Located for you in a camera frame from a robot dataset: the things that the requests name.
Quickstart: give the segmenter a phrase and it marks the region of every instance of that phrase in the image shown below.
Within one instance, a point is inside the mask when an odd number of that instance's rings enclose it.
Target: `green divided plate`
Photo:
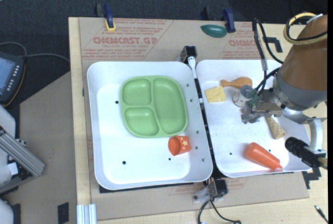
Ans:
[[[121,86],[121,110],[127,129],[142,138],[174,136],[188,123],[182,88],[169,77],[126,80]]]

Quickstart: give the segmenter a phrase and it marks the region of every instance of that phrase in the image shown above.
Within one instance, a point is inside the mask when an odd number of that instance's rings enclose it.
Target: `blue clamp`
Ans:
[[[105,24],[108,31],[114,31],[116,29],[116,24],[114,23],[111,6],[109,4],[104,4],[104,13],[105,13]]]
[[[226,7],[222,11],[222,19],[224,19],[227,22],[225,24],[225,27],[227,28],[227,31],[229,33],[236,31],[234,25],[234,13],[230,8]]]

